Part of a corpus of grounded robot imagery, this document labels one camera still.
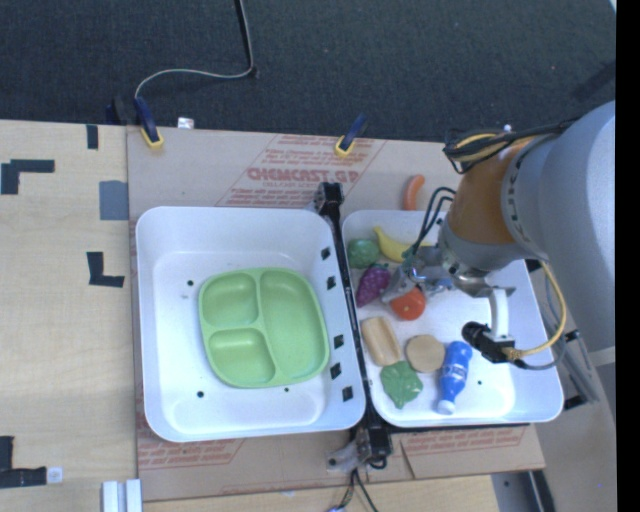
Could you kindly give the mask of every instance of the orange carrot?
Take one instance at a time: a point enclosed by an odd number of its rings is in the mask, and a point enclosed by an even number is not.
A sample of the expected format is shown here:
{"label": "orange carrot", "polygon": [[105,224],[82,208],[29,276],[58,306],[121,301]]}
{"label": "orange carrot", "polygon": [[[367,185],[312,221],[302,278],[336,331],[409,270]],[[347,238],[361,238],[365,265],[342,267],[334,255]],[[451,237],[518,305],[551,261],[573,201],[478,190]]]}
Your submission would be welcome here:
{"label": "orange carrot", "polygon": [[407,185],[404,188],[404,193],[402,194],[402,209],[403,210],[416,210],[416,201],[418,192],[422,185],[424,185],[425,179],[422,174],[416,174],[412,176]]}

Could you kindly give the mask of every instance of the white bottle cap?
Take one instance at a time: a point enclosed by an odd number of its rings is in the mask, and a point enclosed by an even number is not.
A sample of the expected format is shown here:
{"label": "white bottle cap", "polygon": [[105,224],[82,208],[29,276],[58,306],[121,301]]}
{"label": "white bottle cap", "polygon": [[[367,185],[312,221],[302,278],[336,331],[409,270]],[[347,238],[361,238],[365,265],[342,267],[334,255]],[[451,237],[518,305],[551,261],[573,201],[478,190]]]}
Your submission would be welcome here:
{"label": "white bottle cap", "polygon": [[438,412],[440,414],[453,414],[456,410],[456,404],[449,400],[440,400],[438,402]]}

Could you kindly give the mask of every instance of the yellow banana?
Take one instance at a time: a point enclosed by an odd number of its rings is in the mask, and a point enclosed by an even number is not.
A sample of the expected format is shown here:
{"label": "yellow banana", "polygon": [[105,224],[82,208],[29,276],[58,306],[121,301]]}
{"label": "yellow banana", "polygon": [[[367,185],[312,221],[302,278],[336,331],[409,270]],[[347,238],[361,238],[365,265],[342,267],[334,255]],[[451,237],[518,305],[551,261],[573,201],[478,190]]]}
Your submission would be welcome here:
{"label": "yellow banana", "polygon": [[[387,235],[380,226],[375,226],[373,228],[373,231],[378,237],[378,246],[380,247],[380,252],[385,257],[389,258],[391,261],[395,261],[396,263],[402,263],[404,261],[404,258],[402,257],[402,253],[405,252],[413,244],[398,242],[394,238]],[[429,245],[429,244],[423,242],[420,245]]]}

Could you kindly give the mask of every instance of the cardboard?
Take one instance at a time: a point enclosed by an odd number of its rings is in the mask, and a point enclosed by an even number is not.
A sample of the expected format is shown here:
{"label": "cardboard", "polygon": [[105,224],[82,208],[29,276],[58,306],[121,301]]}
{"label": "cardboard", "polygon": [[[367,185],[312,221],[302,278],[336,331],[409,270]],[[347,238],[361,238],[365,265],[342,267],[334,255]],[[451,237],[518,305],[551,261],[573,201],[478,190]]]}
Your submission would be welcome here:
{"label": "cardboard", "polygon": [[[459,176],[434,143],[358,139],[338,158],[331,137],[163,128],[160,149],[129,127],[129,215],[135,341],[138,473],[145,501],[345,485],[327,455],[348,432],[170,443],[148,427],[142,403],[135,223],[155,206],[304,208],[321,182],[342,183],[343,218],[363,209],[400,209],[409,178],[426,183],[418,207]],[[544,459],[533,426],[433,430],[393,435],[386,468],[371,483],[539,469]]]}

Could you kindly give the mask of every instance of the green plate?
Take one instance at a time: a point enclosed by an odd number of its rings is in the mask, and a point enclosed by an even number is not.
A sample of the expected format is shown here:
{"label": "green plate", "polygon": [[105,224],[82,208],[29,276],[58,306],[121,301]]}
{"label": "green plate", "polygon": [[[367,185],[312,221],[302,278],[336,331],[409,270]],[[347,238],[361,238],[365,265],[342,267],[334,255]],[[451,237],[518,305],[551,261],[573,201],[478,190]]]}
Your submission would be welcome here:
{"label": "green plate", "polygon": [[227,384],[294,384],[329,361],[322,310],[298,272],[253,268],[215,275],[200,288],[198,308],[209,364]]}

